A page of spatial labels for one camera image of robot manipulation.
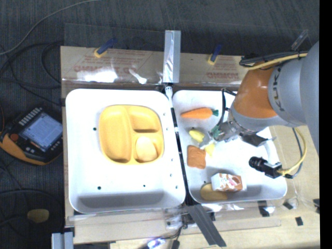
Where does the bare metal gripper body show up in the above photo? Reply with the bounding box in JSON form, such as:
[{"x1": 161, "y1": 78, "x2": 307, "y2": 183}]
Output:
[{"x1": 213, "y1": 120, "x2": 260, "y2": 143}]

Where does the orange bread slice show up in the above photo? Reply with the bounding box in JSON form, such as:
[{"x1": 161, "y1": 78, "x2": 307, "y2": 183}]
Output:
[{"x1": 187, "y1": 145, "x2": 207, "y2": 170}]

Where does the white plastic tray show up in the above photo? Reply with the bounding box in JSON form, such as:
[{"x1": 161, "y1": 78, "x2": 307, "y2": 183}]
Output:
[
  {"x1": 65, "y1": 88, "x2": 187, "y2": 214},
  {"x1": 172, "y1": 89, "x2": 288, "y2": 205}
]

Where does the orange carrot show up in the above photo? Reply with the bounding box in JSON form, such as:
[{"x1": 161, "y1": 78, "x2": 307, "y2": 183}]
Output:
[{"x1": 180, "y1": 107, "x2": 219, "y2": 120}]

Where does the white and orange carton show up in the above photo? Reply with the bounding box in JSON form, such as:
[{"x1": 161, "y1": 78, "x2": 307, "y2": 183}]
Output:
[{"x1": 210, "y1": 172, "x2": 247, "y2": 192}]

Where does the yellow round biscuit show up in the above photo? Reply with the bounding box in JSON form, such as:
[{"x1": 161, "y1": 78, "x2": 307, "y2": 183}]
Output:
[{"x1": 199, "y1": 183, "x2": 229, "y2": 202}]

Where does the cream bread roll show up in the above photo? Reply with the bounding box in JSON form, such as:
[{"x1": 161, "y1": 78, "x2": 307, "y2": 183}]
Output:
[{"x1": 135, "y1": 136, "x2": 158, "y2": 162}]

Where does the yellow divided plate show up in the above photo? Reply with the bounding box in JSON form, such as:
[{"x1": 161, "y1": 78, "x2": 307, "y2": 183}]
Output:
[{"x1": 98, "y1": 104, "x2": 165, "y2": 165}]

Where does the brown cardboard board red print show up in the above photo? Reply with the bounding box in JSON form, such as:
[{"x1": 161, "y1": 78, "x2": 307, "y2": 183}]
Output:
[{"x1": 60, "y1": 45, "x2": 320, "y2": 244}]

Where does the yellow oval object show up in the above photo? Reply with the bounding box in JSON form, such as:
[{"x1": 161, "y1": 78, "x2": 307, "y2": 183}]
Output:
[{"x1": 26, "y1": 209, "x2": 50, "y2": 224}]

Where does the black cylinder on white bracket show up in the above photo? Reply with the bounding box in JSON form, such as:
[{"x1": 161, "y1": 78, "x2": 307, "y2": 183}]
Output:
[{"x1": 248, "y1": 138, "x2": 283, "y2": 179}]

